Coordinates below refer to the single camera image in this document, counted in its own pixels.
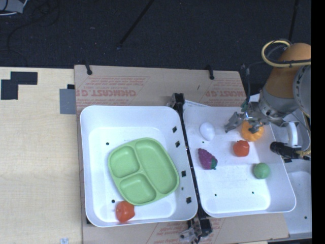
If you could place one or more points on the thin black rod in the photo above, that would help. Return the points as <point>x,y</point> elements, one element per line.
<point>191,159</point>

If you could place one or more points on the white toy egg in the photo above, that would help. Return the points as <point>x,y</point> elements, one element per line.
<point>207,131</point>

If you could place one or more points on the green divided plate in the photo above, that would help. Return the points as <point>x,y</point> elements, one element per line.
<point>149,161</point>

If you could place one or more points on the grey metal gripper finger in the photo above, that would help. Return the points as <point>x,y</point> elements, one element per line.
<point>257,127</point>
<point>234,120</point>

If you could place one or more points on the black cylinder on white bracket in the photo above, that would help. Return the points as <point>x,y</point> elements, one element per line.
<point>281,148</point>

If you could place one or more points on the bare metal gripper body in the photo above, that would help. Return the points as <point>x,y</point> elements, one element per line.
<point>264,113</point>

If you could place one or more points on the purple toy grapes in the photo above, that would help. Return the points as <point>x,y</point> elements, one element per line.
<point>206,159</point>

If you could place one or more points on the brown cardboard board red print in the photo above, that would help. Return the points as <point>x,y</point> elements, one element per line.
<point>142,88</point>

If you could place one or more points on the red toy tomato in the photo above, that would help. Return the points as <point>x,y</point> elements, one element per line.
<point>125,212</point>

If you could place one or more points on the orange toy pumpkin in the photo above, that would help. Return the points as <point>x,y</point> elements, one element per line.
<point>247,135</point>

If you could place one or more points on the green toy ball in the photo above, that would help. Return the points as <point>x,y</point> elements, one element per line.
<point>261,171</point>

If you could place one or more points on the red toy bell pepper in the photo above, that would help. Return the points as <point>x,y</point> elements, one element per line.
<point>241,148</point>

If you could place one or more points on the white plastic tray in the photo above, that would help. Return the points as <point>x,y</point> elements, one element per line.
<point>236,187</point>
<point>101,121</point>

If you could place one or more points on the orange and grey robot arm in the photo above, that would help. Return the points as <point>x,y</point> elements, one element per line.
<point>281,80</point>

